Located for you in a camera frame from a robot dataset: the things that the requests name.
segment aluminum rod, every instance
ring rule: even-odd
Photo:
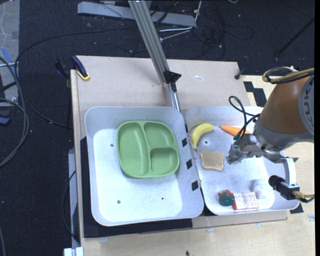
[[[170,71],[170,69],[147,4],[145,1],[128,2],[158,77],[163,85],[167,85],[164,72]],[[170,83],[168,90],[172,106],[180,111],[178,94],[172,90]]]

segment carrot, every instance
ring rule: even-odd
[[[239,127],[234,127],[234,126],[226,126],[226,125],[222,125],[220,126],[221,129],[233,136],[236,136],[238,134],[238,132],[240,132],[241,128]]]

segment green plate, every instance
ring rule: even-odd
[[[124,122],[117,129],[116,142],[120,167],[130,177],[163,177],[179,167],[176,138],[162,122]]]

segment black carpet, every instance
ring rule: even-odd
[[[80,16],[80,2],[20,0],[21,87],[41,115],[61,126],[39,117],[28,105],[27,140],[0,168],[0,226],[8,256],[57,256],[71,247],[62,216],[68,150],[73,146],[72,130],[62,127],[68,124],[70,90],[57,75],[55,61],[63,57],[71,65],[73,55],[148,57],[135,21]],[[198,5],[198,1],[179,1],[175,6],[173,2],[153,1],[151,9],[191,15]],[[304,70],[315,65],[314,22],[278,60],[274,54],[314,16],[315,0],[203,1],[198,28],[162,45],[168,59],[234,61],[246,74],[261,75],[279,66]],[[175,72],[183,75],[183,70]],[[0,126],[0,160],[19,142],[22,117],[14,108],[11,122]]]

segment banana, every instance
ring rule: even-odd
[[[202,123],[193,129],[193,131],[191,133],[191,141],[192,141],[194,150],[197,150],[197,144],[198,144],[200,137],[204,133],[212,131],[214,128],[215,127],[211,123]]]

